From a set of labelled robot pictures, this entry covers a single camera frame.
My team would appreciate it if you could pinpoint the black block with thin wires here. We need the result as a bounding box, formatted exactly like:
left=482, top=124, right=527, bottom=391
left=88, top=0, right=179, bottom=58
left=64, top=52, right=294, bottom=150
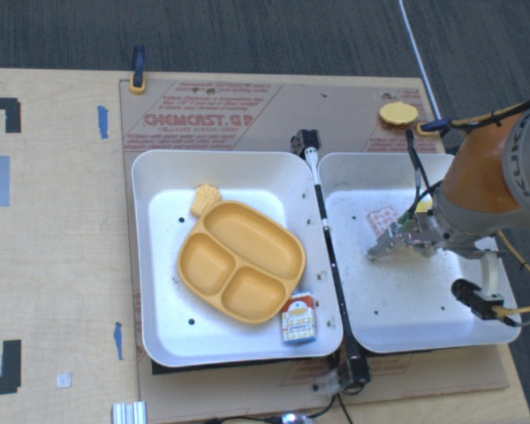
left=290, top=128, right=323, bottom=156
left=338, top=350, right=373, bottom=389

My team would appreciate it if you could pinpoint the red patterned white packet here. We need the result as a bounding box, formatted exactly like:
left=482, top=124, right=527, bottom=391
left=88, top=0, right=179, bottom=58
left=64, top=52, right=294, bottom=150
left=365, top=206, right=401, bottom=239

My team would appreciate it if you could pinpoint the black cylinder on white bracket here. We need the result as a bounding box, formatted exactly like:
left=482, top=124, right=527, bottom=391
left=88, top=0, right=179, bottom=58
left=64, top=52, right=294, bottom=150
left=450, top=251, right=507, bottom=322

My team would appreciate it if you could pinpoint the yellow round biscuit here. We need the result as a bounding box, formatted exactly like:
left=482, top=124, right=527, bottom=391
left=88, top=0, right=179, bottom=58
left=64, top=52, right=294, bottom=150
left=378, top=101, right=420, bottom=127

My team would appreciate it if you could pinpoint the thin black and white rod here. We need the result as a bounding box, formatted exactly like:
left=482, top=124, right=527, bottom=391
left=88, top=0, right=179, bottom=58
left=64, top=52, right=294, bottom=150
left=305, top=147, right=360, bottom=358

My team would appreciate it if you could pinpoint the brown cardboard board red print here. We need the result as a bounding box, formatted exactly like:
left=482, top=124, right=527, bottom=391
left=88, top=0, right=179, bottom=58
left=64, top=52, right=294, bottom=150
left=118, top=72, right=511, bottom=408

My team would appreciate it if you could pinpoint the red and white small carton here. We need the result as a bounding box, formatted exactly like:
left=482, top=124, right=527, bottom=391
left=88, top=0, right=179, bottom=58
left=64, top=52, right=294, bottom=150
left=279, top=291, right=318, bottom=345

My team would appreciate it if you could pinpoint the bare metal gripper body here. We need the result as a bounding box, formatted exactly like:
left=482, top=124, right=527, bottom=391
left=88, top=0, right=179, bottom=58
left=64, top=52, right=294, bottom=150
left=397, top=213, right=455, bottom=255

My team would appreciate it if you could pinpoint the yellow divided plate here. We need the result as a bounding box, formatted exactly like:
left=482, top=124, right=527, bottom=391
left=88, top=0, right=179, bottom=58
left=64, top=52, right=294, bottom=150
left=176, top=200, right=307, bottom=326

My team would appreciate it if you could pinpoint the white plastic tray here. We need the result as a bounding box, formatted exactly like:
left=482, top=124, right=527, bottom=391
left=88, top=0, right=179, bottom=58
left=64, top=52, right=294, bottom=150
left=131, top=149, right=345, bottom=368
left=317, top=151, right=524, bottom=355

